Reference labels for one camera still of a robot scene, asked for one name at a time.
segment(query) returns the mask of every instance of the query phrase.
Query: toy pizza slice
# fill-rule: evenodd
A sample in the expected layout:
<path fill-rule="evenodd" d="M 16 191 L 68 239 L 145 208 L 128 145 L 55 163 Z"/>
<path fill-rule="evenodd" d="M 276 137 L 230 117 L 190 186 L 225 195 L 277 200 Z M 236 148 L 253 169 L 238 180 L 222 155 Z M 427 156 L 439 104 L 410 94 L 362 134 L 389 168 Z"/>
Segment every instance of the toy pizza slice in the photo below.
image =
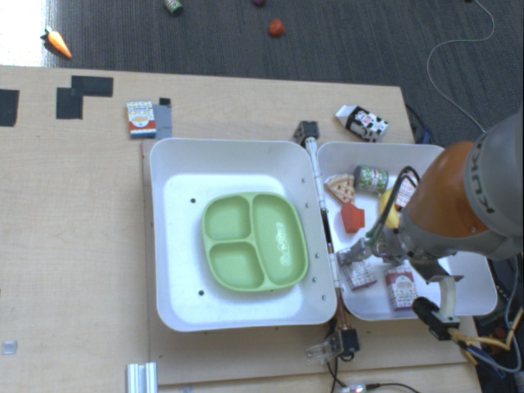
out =
<path fill-rule="evenodd" d="M 355 178 L 351 174 L 338 174 L 328 179 L 326 189 L 341 203 L 355 203 Z"/>

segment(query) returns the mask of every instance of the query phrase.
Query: green divided plate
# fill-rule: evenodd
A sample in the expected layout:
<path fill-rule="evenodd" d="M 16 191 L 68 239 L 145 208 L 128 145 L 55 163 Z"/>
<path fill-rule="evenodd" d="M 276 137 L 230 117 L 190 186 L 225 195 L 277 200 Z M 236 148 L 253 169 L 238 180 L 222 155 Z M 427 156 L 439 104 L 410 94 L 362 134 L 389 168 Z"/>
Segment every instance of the green divided plate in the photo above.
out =
<path fill-rule="evenodd" d="M 289 287 L 308 269 L 298 214 L 278 194 L 243 192 L 215 198 L 204 209 L 202 233 L 213 276 L 231 290 Z"/>

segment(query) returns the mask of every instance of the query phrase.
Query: gray carpet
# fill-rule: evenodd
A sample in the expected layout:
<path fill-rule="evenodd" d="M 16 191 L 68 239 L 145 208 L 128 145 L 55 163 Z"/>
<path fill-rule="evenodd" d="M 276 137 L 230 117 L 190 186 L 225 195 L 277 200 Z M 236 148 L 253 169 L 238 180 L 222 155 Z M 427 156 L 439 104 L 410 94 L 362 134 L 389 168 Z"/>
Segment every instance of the gray carpet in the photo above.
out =
<path fill-rule="evenodd" d="M 481 38 L 490 18 L 463 0 L 50 0 L 47 22 L 73 49 L 46 66 L 401 86 L 442 146 L 476 138 L 471 120 L 430 85 L 438 43 Z M 432 58 L 434 80 L 485 128 L 522 102 L 523 0 L 479 0 L 495 17 L 484 43 L 454 43 Z M 269 22 L 286 26 L 270 38 Z M 413 124 L 418 124 L 415 116 Z"/>

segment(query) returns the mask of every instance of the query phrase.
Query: black tape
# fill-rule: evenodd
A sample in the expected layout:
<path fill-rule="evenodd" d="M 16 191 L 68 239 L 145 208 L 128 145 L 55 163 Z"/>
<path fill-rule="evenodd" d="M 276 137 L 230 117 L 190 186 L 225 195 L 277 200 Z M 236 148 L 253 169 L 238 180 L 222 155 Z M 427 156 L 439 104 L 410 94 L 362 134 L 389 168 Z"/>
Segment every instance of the black tape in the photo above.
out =
<path fill-rule="evenodd" d="M 112 77 L 92 77 L 86 75 L 74 75 L 71 78 L 72 94 L 75 96 L 113 96 Z"/>
<path fill-rule="evenodd" d="M 56 89 L 56 118 L 58 120 L 81 120 L 83 98 L 76 96 L 71 88 Z"/>
<path fill-rule="evenodd" d="M 19 90 L 0 89 L 0 127 L 15 126 L 19 96 Z"/>

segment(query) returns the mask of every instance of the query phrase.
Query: tin can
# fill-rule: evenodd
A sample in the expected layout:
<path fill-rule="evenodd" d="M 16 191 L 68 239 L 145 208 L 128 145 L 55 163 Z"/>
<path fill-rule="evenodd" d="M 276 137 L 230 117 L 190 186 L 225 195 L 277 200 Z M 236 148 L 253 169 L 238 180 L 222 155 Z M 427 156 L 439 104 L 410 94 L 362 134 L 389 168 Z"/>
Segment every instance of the tin can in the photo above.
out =
<path fill-rule="evenodd" d="M 179 15 L 183 12 L 182 3 L 179 0 L 164 0 L 164 5 L 172 15 Z"/>
<path fill-rule="evenodd" d="M 355 188 L 363 191 L 384 193 L 389 178 L 385 170 L 369 166 L 359 166 L 355 169 Z"/>

